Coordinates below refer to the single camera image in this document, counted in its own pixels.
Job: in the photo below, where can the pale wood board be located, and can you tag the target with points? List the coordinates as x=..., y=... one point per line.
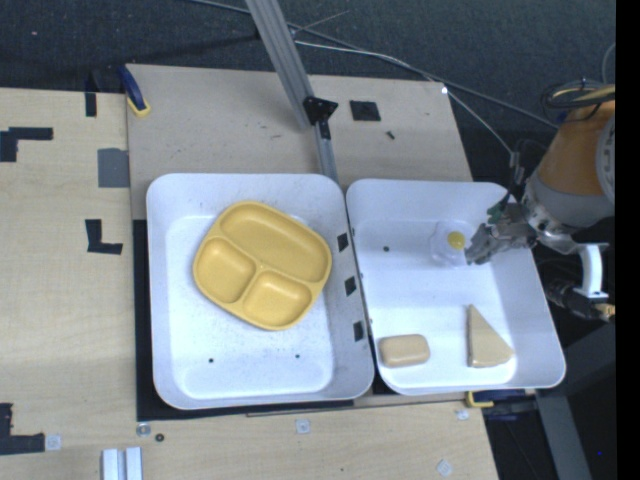
x=220, y=128

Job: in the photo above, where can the black cylinder on white bracket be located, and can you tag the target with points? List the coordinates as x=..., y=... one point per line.
x=592, y=268

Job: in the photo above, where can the white fried egg toy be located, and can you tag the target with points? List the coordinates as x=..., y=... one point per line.
x=445, y=253

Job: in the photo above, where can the white plastic tray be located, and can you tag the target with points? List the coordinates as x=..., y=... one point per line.
x=260, y=368
x=430, y=308

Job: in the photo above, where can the yellow divided plate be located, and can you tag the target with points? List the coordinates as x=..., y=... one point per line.
x=270, y=238

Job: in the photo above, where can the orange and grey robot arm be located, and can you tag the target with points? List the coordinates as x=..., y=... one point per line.
x=575, y=168

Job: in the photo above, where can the beige bread loaf toy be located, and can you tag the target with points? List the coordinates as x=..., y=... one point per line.
x=404, y=351

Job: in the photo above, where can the beige triangular wedge toy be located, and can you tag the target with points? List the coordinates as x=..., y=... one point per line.
x=482, y=343

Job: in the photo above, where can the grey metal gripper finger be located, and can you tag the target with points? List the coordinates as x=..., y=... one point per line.
x=479, y=257
x=476, y=237

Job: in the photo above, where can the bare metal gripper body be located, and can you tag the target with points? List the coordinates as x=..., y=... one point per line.
x=515, y=230

